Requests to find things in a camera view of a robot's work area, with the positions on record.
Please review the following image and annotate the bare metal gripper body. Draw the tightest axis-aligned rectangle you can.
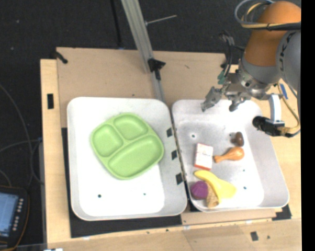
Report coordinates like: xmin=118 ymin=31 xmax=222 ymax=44
xmin=221 ymin=71 xmax=271 ymax=100

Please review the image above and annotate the brown toy mushroom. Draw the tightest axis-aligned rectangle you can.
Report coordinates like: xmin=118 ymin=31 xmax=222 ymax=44
xmin=230 ymin=131 xmax=245 ymax=147

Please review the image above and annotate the orange toy chicken drumstick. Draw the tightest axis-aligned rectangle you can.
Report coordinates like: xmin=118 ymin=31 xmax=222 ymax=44
xmin=213 ymin=146 xmax=245 ymax=164

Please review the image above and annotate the white and red carton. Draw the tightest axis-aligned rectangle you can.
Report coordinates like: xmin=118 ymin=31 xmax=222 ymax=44
xmin=194 ymin=143 xmax=214 ymax=170

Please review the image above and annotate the white plastic tray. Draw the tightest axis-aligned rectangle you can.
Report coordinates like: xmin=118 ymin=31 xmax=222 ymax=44
xmin=66 ymin=96 xmax=188 ymax=221
xmin=171 ymin=99 xmax=290 ymax=213

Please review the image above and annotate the yellow banana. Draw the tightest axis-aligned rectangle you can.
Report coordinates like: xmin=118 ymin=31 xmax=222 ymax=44
xmin=194 ymin=169 xmax=237 ymax=201

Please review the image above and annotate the purple round toy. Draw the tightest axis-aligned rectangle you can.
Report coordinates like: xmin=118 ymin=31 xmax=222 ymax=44
xmin=190 ymin=180 xmax=208 ymax=200

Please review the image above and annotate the green divided plate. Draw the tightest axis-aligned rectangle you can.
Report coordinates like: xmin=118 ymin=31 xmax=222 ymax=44
xmin=89 ymin=112 xmax=165 ymax=180

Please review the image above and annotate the brown cardboard board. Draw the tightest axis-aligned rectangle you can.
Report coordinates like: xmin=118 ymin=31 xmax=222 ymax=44
xmin=55 ymin=47 xmax=283 ymax=226

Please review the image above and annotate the black cylinder on white bracket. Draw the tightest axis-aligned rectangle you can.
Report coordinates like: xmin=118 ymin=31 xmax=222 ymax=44
xmin=252 ymin=94 xmax=286 ymax=137

